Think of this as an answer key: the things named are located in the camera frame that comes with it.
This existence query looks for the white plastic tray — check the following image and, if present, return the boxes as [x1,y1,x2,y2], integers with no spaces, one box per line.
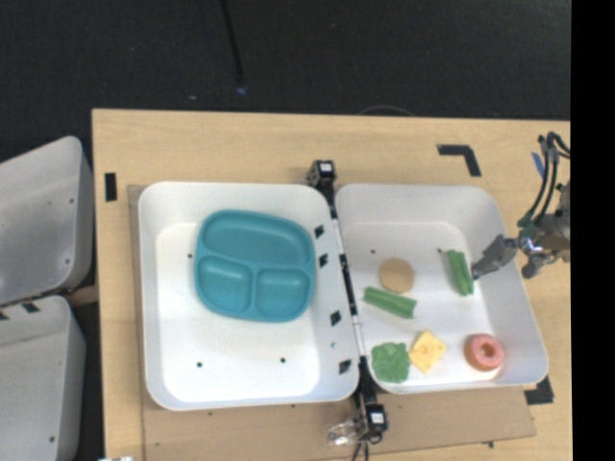
[137,181,362,412]
[333,182,551,396]

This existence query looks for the yellow cheese slice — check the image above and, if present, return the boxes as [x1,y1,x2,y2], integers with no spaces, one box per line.
[407,329,449,375]

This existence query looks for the green bean stick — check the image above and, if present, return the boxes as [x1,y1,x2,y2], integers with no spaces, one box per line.
[361,285,418,321]
[445,249,476,298]

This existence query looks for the green lettuce leaf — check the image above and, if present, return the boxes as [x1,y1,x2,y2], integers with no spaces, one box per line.
[370,342,412,384]

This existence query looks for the tan round biscuit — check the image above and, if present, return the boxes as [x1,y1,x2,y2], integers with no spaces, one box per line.
[377,256,416,294]

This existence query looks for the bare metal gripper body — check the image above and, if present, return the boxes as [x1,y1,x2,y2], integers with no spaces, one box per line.
[516,179,572,262]

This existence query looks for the blue divided plate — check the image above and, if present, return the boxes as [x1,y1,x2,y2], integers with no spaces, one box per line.
[193,208,316,326]

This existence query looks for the black block with thin wires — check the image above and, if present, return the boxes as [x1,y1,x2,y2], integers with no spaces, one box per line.
[306,158,338,187]
[354,402,388,445]

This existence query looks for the pink doughnut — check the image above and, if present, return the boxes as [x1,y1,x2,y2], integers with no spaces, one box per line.
[463,332,506,373]

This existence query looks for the thin black and white rod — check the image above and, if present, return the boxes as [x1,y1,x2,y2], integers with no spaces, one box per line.
[324,180,376,405]

